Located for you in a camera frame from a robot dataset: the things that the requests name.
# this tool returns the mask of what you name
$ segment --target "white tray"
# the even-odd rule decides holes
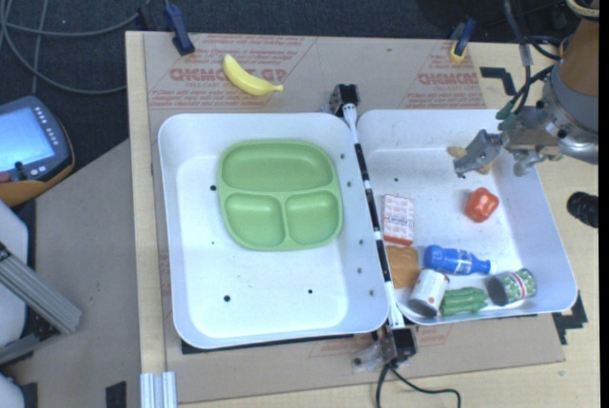
[[[504,151],[491,172],[476,171],[460,179],[453,169],[449,146],[466,147],[484,128],[497,132],[495,110],[373,110],[359,120],[358,130],[379,214],[382,197],[397,194],[414,199],[415,246],[420,262],[426,246],[468,249],[480,259],[493,260],[498,272],[528,268],[537,280],[533,298],[504,307],[493,305],[478,313],[443,318],[422,317],[406,303],[410,290],[397,290],[403,314],[429,325],[568,310],[577,286],[537,170],[523,177]],[[500,198],[499,208],[483,223],[463,211],[469,192],[485,186]],[[451,289],[484,288],[485,276],[450,276]]]
[[[323,149],[339,177],[344,222],[328,245],[255,251],[225,228],[217,184],[223,151],[254,139]],[[173,319],[201,349],[371,332],[388,302],[351,133],[323,113],[180,114],[159,131]]]

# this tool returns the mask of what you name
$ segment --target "blue bottle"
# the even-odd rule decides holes
[[[492,261],[482,261],[471,252],[463,249],[450,249],[433,244],[425,248],[422,263],[424,267],[435,269],[450,275],[470,275],[495,272]]]

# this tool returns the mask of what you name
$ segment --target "banana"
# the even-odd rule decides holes
[[[270,92],[284,91],[283,85],[272,85],[262,78],[247,73],[230,54],[225,55],[223,69],[226,78],[231,84],[251,95],[262,96],[267,95]]]

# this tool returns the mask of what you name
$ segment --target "silver can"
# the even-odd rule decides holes
[[[422,269],[408,300],[408,307],[423,317],[436,317],[450,280],[434,269]]]

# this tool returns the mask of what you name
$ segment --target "gray floor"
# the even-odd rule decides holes
[[[22,386],[36,383],[39,408],[106,408],[107,388],[122,382],[127,406],[139,402],[128,163],[125,141],[36,202],[36,270],[83,311],[75,334],[42,343],[30,358],[3,369]],[[100,209],[102,221],[95,216]]]

